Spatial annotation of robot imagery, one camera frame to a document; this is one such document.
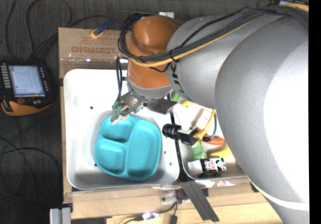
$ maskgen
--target yellow object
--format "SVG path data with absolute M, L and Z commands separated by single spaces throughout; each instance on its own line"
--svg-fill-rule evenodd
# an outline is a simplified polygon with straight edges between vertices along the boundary
M 193 135 L 194 138 L 198 138 L 199 140 L 202 140 L 203 137 L 205 136 L 207 129 L 209 128 L 213 118 L 215 115 L 215 109 L 212 110 L 211 116 L 209 118 L 209 121 L 206 123 L 205 127 L 203 128 L 202 131 L 197 132 L 195 135 Z
M 184 100 L 181 102 L 181 105 L 182 106 L 189 106 L 189 105 L 192 105 L 193 103 L 191 101 L 188 101 L 188 100 Z
M 51 103 L 41 109 L 38 109 L 38 108 L 30 106 L 30 105 L 18 104 L 14 101 L 9 101 L 9 104 L 10 104 L 11 108 L 13 109 L 13 112 L 6 111 L 4 105 L 1 103 L 1 106 L 4 110 L 4 112 L 9 116 L 17 116 L 17 117 L 39 113 L 39 112 L 49 108 L 52 105 L 52 103 Z
M 291 8 L 299 9 L 301 11 L 309 13 L 309 6 L 308 5 L 302 5 L 302 4 L 283 4 L 280 6 L 288 6 Z
M 94 38 L 94 39 L 97 39 L 97 38 L 100 38 L 104 32 L 101 32 L 99 33 L 98 35 L 95 35 L 94 32 L 96 31 L 96 29 L 94 29 L 90 34 L 91 34 L 91 37 Z
M 200 45 L 200 46 L 198 46 L 198 47 L 196 47 L 196 48 L 194 48 L 194 49 L 192 49 L 192 50 L 190 50 L 190 51 L 187 51 L 187 52 L 182 53 L 182 54 L 180 54 L 180 55 L 174 56 L 173 58 L 174 58 L 175 60 L 178 60 L 178 59 L 180 59 L 180 58 L 182 58 L 182 57 L 185 57 L 185 56 L 187 56 L 187 55 L 189 55 L 189 54 L 191 54 L 191 53 L 194 53 L 194 52 L 196 52 L 196 51 L 198 51 L 198 50 L 200 50 L 200 49 L 202 49 L 202 48 L 204 48 L 204 47 L 206 47 L 206 46 L 208 46 L 208 45 L 210 45 L 210 44 L 213 44 L 214 42 L 219 41 L 220 39 L 222 39 L 222 38 L 224 38 L 224 37 L 232 34 L 233 32 L 237 31 L 238 29 L 240 29 L 241 27 L 243 27 L 244 25 L 246 25 L 246 24 L 248 24 L 248 23 L 245 23 L 245 24 L 243 24 L 243 25 L 241 25 L 241 26 L 233 29 L 232 31 L 227 32 L 227 33 L 224 34 L 223 36 L 218 37 L 218 38 L 216 38 L 216 39 L 213 39 L 212 41 L 209 41 L 209 42 L 207 42 L 207 43 L 205 43 L 205 44 L 203 44 L 203 45 Z M 134 62 L 135 64 L 137 64 L 138 66 L 142 66 L 142 67 L 158 67 L 158 66 L 161 66 L 161 65 L 164 65 L 164 64 L 167 64 L 167 63 L 172 62 L 173 59 L 172 59 L 172 58 L 169 58 L 169 59 L 166 59 L 166 60 L 163 60 L 163 61 L 157 61 L 157 62 L 151 62 L 151 63 L 143 63 L 143 62 L 137 61 L 137 60 L 135 60 L 135 59 L 131 59 L 131 61 L 133 61 L 133 62 Z
M 214 158 L 216 156 L 216 157 L 226 159 L 226 158 L 230 157 L 231 155 L 232 155 L 232 151 L 229 148 L 229 146 L 226 145 L 223 149 L 209 154 L 208 158 Z

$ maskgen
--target metal bracket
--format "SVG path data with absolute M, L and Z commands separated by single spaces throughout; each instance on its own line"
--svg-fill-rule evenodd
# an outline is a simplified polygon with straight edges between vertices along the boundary
M 211 220 L 213 222 L 220 221 L 204 196 L 204 193 L 194 180 L 182 182 L 180 183 L 180 186 L 192 201 L 202 220 Z
M 71 224 L 70 208 L 50 209 L 50 224 Z

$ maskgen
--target black cable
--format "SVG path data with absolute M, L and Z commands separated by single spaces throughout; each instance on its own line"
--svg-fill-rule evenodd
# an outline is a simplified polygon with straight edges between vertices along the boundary
M 269 5 L 271 3 L 272 0 L 257 0 L 256 1 L 256 8 L 262 7 L 262 5 L 261 5 L 262 1 L 265 1 L 263 6 L 267 6 L 267 5 Z
M 1 209 L 5 209 L 6 205 L 8 205 L 8 204 L 10 204 L 10 203 L 12 203 L 14 201 L 17 201 L 19 206 L 22 204 L 22 202 L 26 202 L 28 204 L 28 206 L 32 205 L 34 207 L 34 209 L 35 209 L 34 213 L 35 214 L 32 214 L 31 212 L 27 213 L 28 217 L 32 216 L 34 218 L 35 221 L 32 222 L 33 224 L 41 223 L 42 220 L 44 220 L 45 215 L 42 213 L 42 209 L 40 208 L 40 206 L 35 201 L 33 201 L 32 199 L 30 199 L 28 197 L 24 197 L 24 196 L 11 196 L 11 197 L 7 197 L 7 198 L 2 199 L 0 201 L 0 210 Z
M 19 128 L 18 128 L 17 119 L 15 117 L 12 117 L 12 118 L 14 119 L 15 127 L 16 127 L 16 133 L 17 133 L 17 136 L 18 136 L 18 139 L 19 139 L 19 145 L 20 145 L 19 149 L 22 149 L 23 145 L 22 145 L 22 139 L 21 139 L 21 136 L 20 136 Z
M 122 91 L 122 82 L 124 81 L 125 77 L 122 75 L 122 68 L 121 68 L 121 59 L 127 59 L 125 57 L 117 57 L 116 58 L 116 75 L 117 75 L 117 84 L 118 84 L 118 96 L 117 101 L 118 105 L 121 106 L 121 91 Z
M 129 219 L 128 221 L 124 222 L 123 224 L 127 224 L 127 223 L 130 223 L 132 221 L 140 221 L 140 220 L 144 220 L 144 219 L 140 216 L 140 217 Z
M 5 152 L 6 149 L 2 151 L 2 153 L 0 154 L 0 166 L 2 165 L 3 158 L 4 158 L 5 155 L 12 155 L 12 154 L 18 154 L 18 155 L 20 155 L 20 156 L 22 157 L 24 163 L 25 163 L 25 165 L 24 165 L 24 172 L 25 172 L 25 166 L 27 166 L 27 167 L 28 167 L 28 170 L 29 170 L 29 172 L 30 172 L 30 174 L 31 174 L 31 177 L 32 177 L 32 183 L 33 183 L 33 185 L 34 185 L 34 187 L 35 187 L 35 191 L 36 191 L 35 178 L 34 178 L 33 175 L 32 175 L 32 171 L 31 171 L 31 168 L 30 168 L 28 162 L 27 162 L 26 159 L 23 157 L 23 153 L 36 153 L 36 154 L 38 154 L 38 155 L 42 155 L 43 157 L 45 157 L 46 159 L 48 159 L 51 163 L 53 163 L 53 165 L 55 166 L 55 169 L 56 169 L 57 181 L 56 181 L 55 185 L 53 186 L 53 188 L 50 190 L 50 192 L 48 192 L 46 195 L 44 195 L 44 196 L 41 197 L 41 198 L 36 198 L 35 201 L 39 201 L 39 202 L 40 202 L 40 201 L 43 201 L 43 200 L 47 199 L 48 197 L 50 197 L 50 196 L 53 194 L 53 192 L 56 190 L 56 188 L 58 187 L 59 167 L 58 167 L 58 164 L 56 163 L 56 161 L 53 160 L 48 154 L 46 154 L 46 153 L 44 153 L 44 152 L 42 152 L 42 151 L 40 151 L 40 150 L 37 150 L 37 149 L 17 149 L 15 146 L 13 146 L 12 144 L 10 144 L 8 141 L 6 141 L 5 139 L 3 139 L 3 138 L 1 138 L 1 137 L 0 137 L 0 141 L 3 142 L 3 143 L 5 143 L 5 144 L 7 145 L 6 149 L 8 148 L 8 146 L 12 148 L 12 151 L 9 151 L 9 152 Z M 22 181 L 21 181 L 20 184 L 19 184 L 19 187 L 18 187 L 18 189 L 17 189 L 17 192 L 12 192 L 11 189 L 7 186 L 7 184 L 6 184 L 5 180 L 4 180 L 3 172 L 2 172 L 1 170 L 0 170 L 0 179 L 3 181 L 4 186 L 6 187 L 6 189 L 7 189 L 12 195 L 14 195 L 14 196 L 17 195 L 17 192 L 19 191 L 19 189 L 20 189 L 20 187 L 21 187 L 21 185 L 22 185 Z
M 154 67 L 149 67 L 150 69 L 156 70 L 157 72 L 165 72 L 169 68 L 170 63 L 166 64 L 163 70 L 156 69 Z
M 253 9 L 250 7 L 245 7 L 242 8 L 232 14 L 229 14 L 227 16 L 224 16 L 222 18 L 219 18 L 218 20 L 214 20 L 211 22 L 211 24 L 216 23 L 218 21 L 230 18 L 233 15 L 236 15 L 237 13 L 240 13 L 244 9 L 248 9 L 249 12 L 244 13 L 241 17 L 233 20 L 229 24 L 227 24 L 224 28 L 215 31 L 214 33 L 211 33 L 195 42 L 192 42 L 188 45 L 182 46 L 182 47 L 177 47 L 172 50 L 172 57 L 178 56 L 180 54 L 183 54 L 185 52 L 188 52 L 192 49 L 195 49 L 207 42 L 213 41 L 216 38 L 219 38 L 228 32 L 233 31 L 234 29 L 248 23 L 249 21 L 261 16 L 262 14 L 271 14 L 271 15 L 279 15 L 279 16 L 284 16 L 284 17 L 293 17 L 297 20 L 299 20 L 305 27 L 308 25 L 307 18 L 303 18 L 301 15 L 306 15 L 305 13 L 297 13 L 298 10 L 290 8 L 289 10 L 284 10 L 285 8 L 289 7 L 278 7 L 277 10 L 273 8 L 262 8 L 262 9 Z M 133 22 L 131 20 L 128 20 L 127 23 L 124 25 L 123 29 L 120 32 L 119 40 L 118 40 L 118 47 L 120 51 L 125 54 L 127 57 L 140 60 L 142 62 L 153 62 L 153 61 L 162 61 L 166 60 L 169 58 L 169 52 L 164 52 L 156 55 L 151 55 L 151 56 L 135 56 L 131 54 L 125 43 L 125 35 L 128 31 L 128 29 L 133 25 Z M 200 27 L 199 31 L 202 30 L 203 28 L 207 27 L 208 25 L 205 24 L 204 27 Z M 195 34 L 197 34 L 198 31 L 193 32 L 186 40 L 190 40 Z
M 117 18 L 112 18 L 112 17 L 109 16 L 109 15 L 96 14 L 96 15 L 90 15 L 90 16 L 86 16 L 86 17 L 80 18 L 80 19 L 78 19 L 78 20 L 75 20 L 75 21 L 69 23 L 68 25 L 66 25 L 65 28 L 73 27 L 73 26 L 75 26 L 76 24 L 78 24 L 78 23 L 80 23 L 80 22 L 82 22 L 82 21 L 86 21 L 86 20 L 94 19 L 94 18 L 107 18 L 107 19 L 115 20 L 115 21 L 117 21 L 117 22 L 119 22 L 119 23 L 122 23 L 121 20 L 119 20 L 119 19 L 117 19 Z M 50 45 L 53 45 L 53 44 L 56 43 L 57 41 L 58 41 L 58 32 L 55 33 L 54 35 L 52 35 L 52 36 L 51 36 L 50 38 L 48 38 L 47 40 L 45 40 L 44 42 L 42 42 L 39 46 L 37 46 L 37 47 L 34 49 L 34 51 L 37 50 L 39 47 L 43 46 L 45 43 L 47 43 L 47 44 L 45 45 L 45 48 L 43 48 L 43 49 L 41 50 L 40 54 L 39 54 L 39 58 L 40 58 L 40 59 L 43 59 L 43 57 L 44 57 L 44 56 L 46 55 L 46 53 L 48 52 L 48 51 L 46 51 L 46 50 L 48 49 L 48 47 L 49 47 Z
M 174 209 L 175 205 L 177 205 L 177 202 L 173 203 L 168 209 L 161 210 L 161 211 L 157 211 L 156 213 L 162 214 L 162 213 L 165 213 L 165 212 L 169 212 L 169 211 L 171 211 L 172 209 Z
M 245 13 L 244 15 L 242 15 L 241 17 L 235 19 L 234 21 L 232 21 L 231 23 L 229 23 L 228 25 L 226 25 L 224 28 L 211 33 L 195 42 L 192 42 L 186 46 L 183 47 L 177 47 L 175 49 L 172 50 L 172 57 L 178 56 L 180 54 L 183 54 L 187 51 L 190 51 L 192 49 L 195 49 L 207 42 L 210 42 L 218 37 L 221 37 L 223 35 L 225 35 L 226 33 L 240 27 L 243 24 L 248 23 L 249 21 L 259 17 L 261 14 L 258 14 L 257 12 L 253 12 L 253 11 L 249 11 L 247 13 Z M 120 47 L 120 51 L 125 54 L 127 57 L 132 58 L 132 59 L 136 59 L 136 60 L 144 60 L 145 62 L 149 62 L 149 61 L 161 61 L 161 60 L 166 60 L 169 57 L 169 52 L 164 52 L 164 53 L 160 53 L 160 54 L 156 54 L 156 55 L 151 55 L 151 56 L 135 56 L 133 54 L 131 54 L 125 47 L 124 47 L 124 35 L 125 32 L 121 31 L 120 33 L 120 37 L 119 37 L 119 47 Z
M 32 37 L 31 37 L 31 33 L 30 33 L 30 28 L 29 28 L 28 16 L 29 16 L 30 9 L 32 9 L 32 7 L 39 1 L 43 1 L 43 0 L 34 0 L 31 4 L 29 4 L 27 11 L 26 11 L 26 28 L 27 28 L 27 34 L 28 34 L 28 38 L 29 38 L 29 41 L 31 44 L 32 51 L 33 51 L 34 47 L 33 47 Z M 62 5 L 64 5 L 68 9 L 68 19 L 67 19 L 66 24 L 63 25 L 64 27 L 67 26 L 69 24 L 69 22 L 71 21 L 70 6 L 64 0 L 52 0 L 52 1 L 58 1 L 58 2 L 62 3 Z
M 7 49 L 8 49 L 8 52 L 11 54 L 11 56 L 13 56 L 13 58 L 15 58 L 16 60 L 18 60 L 17 56 L 13 54 L 11 48 L 10 48 L 10 45 L 9 45 L 9 42 L 8 42 L 8 33 L 9 33 L 9 21 L 11 19 L 11 16 L 12 16 L 12 13 L 14 11 L 14 8 L 16 6 L 16 2 L 17 0 L 14 0 L 12 5 L 11 5 L 11 8 L 10 8 L 10 11 L 9 11 L 9 14 L 8 14 L 8 17 L 6 19 L 6 24 L 5 24 L 5 42 L 6 42 L 6 46 L 7 46 Z
M 33 59 L 34 58 L 34 54 L 36 52 L 36 50 L 44 45 L 45 43 L 47 43 L 46 47 L 43 49 L 43 51 L 45 51 L 48 46 L 51 44 L 51 40 L 52 39 L 55 39 L 56 38 L 56 35 L 57 33 L 53 34 L 50 38 L 46 39 L 45 41 L 43 41 L 39 46 L 37 46 L 35 49 L 34 49 L 34 46 L 33 46 L 33 42 L 32 42 L 32 36 L 31 36 L 31 33 L 30 33 L 30 27 L 29 27 L 29 22 L 28 22 L 28 16 L 29 16 L 29 12 L 30 10 L 32 9 L 32 7 L 39 1 L 43 1 L 43 0 L 34 0 L 31 4 L 29 4 L 28 8 L 27 8 L 27 11 L 26 11 L 26 16 L 25 16 L 25 21 L 26 21 L 26 28 L 27 28 L 27 34 L 28 34 L 28 38 L 29 38 L 29 42 L 31 44 L 31 54 L 29 56 L 29 59 Z M 66 27 L 70 22 L 71 22 L 71 17 L 72 17 L 72 12 L 71 12 L 71 9 L 70 9 L 70 6 L 64 1 L 64 0 L 53 0 L 53 1 L 58 1 L 60 2 L 62 5 L 64 5 L 67 9 L 68 9 L 68 18 L 67 18 L 67 22 L 63 25 L 63 27 Z
M 178 203 L 178 202 L 176 202 L 176 207 L 175 207 L 175 210 L 174 210 L 173 215 L 176 215 L 176 211 L 177 211 L 177 207 L 178 207 L 178 205 L 179 205 L 179 203 Z
M 216 111 L 214 113 L 214 131 L 213 134 L 211 135 L 211 140 L 214 138 L 215 134 L 216 134 L 216 130 L 217 130 L 217 115 L 216 115 Z

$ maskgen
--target yellow cable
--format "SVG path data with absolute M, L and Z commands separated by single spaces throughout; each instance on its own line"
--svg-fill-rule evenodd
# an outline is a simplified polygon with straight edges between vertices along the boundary
M 209 126 L 211 125 L 212 123 L 212 120 L 214 118 L 214 115 L 215 115 L 215 109 L 212 110 L 212 113 L 211 113 L 211 116 L 208 120 L 208 122 L 206 123 L 205 127 L 203 128 L 202 131 L 199 131 L 197 132 L 195 135 L 193 135 L 194 138 L 198 138 L 199 140 L 202 140 L 203 137 L 205 136 L 206 132 L 207 132 L 207 129 L 209 128 Z
M 288 7 L 292 7 L 292 8 L 296 8 L 296 9 L 305 11 L 305 12 L 307 12 L 307 13 L 309 12 L 309 6 L 307 6 L 307 5 L 302 5 L 302 4 L 284 4 L 284 5 L 281 5 L 281 6 L 288 6 Z M 202 49 L 202 48 L 204 48 L 204 47 L 206 47 L 206 46 L 208 46 L 208 45 L 210 45 L 210 44 L 213 44 L 214 42 L 219 41 L 220 39 L 222 39 L 222 38 L 224 38 L 224 37 L 232 34 L 233 32 L 237 31 L 238 29 L 240 29 L 241 27 L 245 26 L 245 25 L 248 24 L 248 23 L 245 23 L 245 24 L 243 24 L 243 25 L 241 25 L 241 26 L 233 29 L 232 31 L 227 32 L 227 33 L 224 34 L 223 36 L 220 36 L 220 37 L 218 37 L 218 38 L 216 38 L 216 39 L 213 39 L 212 41 L 209 41 L 209 42 L 207 42 L 207 43 L 205 43 L 205 44 L 203 44 L 203 45 L 200 45 L 200 46 L 198 46 L 198 47 L 196 47 L 196 48 L 194 48 L 194 49 L 192 49 L 192 50 L 190 50 L 190 51 L 187 51 L 187 52 L 182 53 L 182 54 L 180 54 L 180 55 L 174 56 L 173 58 L 174 58 L 175 60 L 178 60 L 178 59 L 180 59 L 180 58 L 182 58 L 182 57 L 185 57 L 185 56 L 187 56 L 187 55 L 189 55 L 189 54 L 191 54 L 191 53 L 194 53 L 194 52 L 196 52 L 196 51 L 198 51 L 198 50 L 200 50 L 200 49 Z M 170 62 L 173 61 L 172 58 L 168 58 L 168 59 L 163 60 L 163 61 L 150 62 L 150 63 L 143 63 L 143 62 L 140 62 L 140 61 L 135 60 L 135 59 L 130 59 L 130 60 L 133 61 L 133 63 L 135 63 L 135 64 L 137 64 L 138 66 L 141 66 L 141 67 L 159 67 L 159 66 L 162 66 L 162 65 L 164 65 L 164 64 L 167 64 L 167 63 L 170 63 Z
M 308 5 L 302 5 L 302 4 L 283 4 L 280 6 L 288 6 L 291 8 L 299 9 L 301 11 L 309 13 L 309 6 Z
M 174 59 L 175 59 L 175 60 L 178 60 L 178 59 L 180 59 L 180 58 L 182 58 L 182 57 L 185 57 L 185 56 L 187 56 L 187 55 L 189 55 L 189 54 L 191 54 L 191 53 L 194 53 L 194 52 L 196 52 L 196 51 L 198 51 L 198 50 L 200 50 L 200 49 L 202 49 L 202 48 L 204 48 L 204 47 L 206 47 L 206 46 L 208 46 L 208 45 L 210 45 L 210 44 L 213 44 L 214 42 L 216 42 L 216 41 L 218 41 L 218 40 L 220 40 L 220 39 L 222 39 L 222 38 L 230 35 L 231 33 L 235 32 L 236 30 L 240 29 L 241 27 L 243 27 L 244 25 L 246 25 L 246 24 L 248 24 L 248 23 L 245 23 L 245 24 L 243 24 L 243 25 L 241 25 L 241 26 L 233 29 L 232 31 L 227 32 L 227 33 L 224 34 L 223 36 L 220 36 L 220 37 L 218 37 L 218 38 L 216 38 L 216 39 L 214 39 L 214 40 L 212 40 L 212 41 L 209 41 L 209 42 L 207 42 L 207 43 L 205 43 L 205 44 L 203 44 L 203 45 L 200 45 L 200 46 L 198 46 L 198 47 L 196 47 L 196 48 L 194 48 L 194 49 L 192 49 L 192 50 L 190 50 L 190 51 L 187 51 L 187 52 L 182 53 L 182 54 L 180 54 L 180 55 L 174 56 Z M 166 60 L 163 60 L 163 61 L 157 61 L 157 62 L 151 62 L 151 63 L 143 63 L 143 62 L 137 61 L 137 60 L 135 60 L 135 59 L 131 59 L 131 61 L 133 61 L 135 64 L 137 64 L 138 66 L 141 66 L 141 67 L 158 67 L 158 66 L 161 66 L 161 65 L 170 63 L 170 62 L 172 62 L 173 60 L 172 60 L 171 58 L 169 58 L 169 59 L 166 59 Z

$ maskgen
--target orange object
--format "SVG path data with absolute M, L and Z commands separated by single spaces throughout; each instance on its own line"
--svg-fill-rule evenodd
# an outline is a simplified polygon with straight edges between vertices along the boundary
M 151 15 L 139 20 L 132 29 L 129 51 L 136 56 L 150 56 L 166 51 L 167 44 L 173 33 L 182 22 L 159 15 Z M 127 75 L 130 81 L 141 88 L 151 89 L 168 86 L 170 83 L 166 73 L 141 67 L 128 61 Z
M 215 146 L 221 146 L 224 144 L 224 142 L 225 142 L 225 140 L 220 137 L 214 137 L 214 138 L 212 138 L 211 141 L 208 141 L 208 142 L 203 141 L 203 143 L 207 143 L 209 145 L 215 145 Z
M 41 109 L 38 109 L 38 108 L 30 106 L 30 105 L 18 104 L 14 101 L 9 101 L 9 104 L 10 104 L 13 112 L 6 111 L 3 104 L 1 103 L 1 106 L 4 110 L 4 112 L 6 114 L 8 114 L 9 116 L 18 116 L 18 117 L 39 113 L 39 112 L 49 108 L 52 105 L 52 103 L 51 103 Z

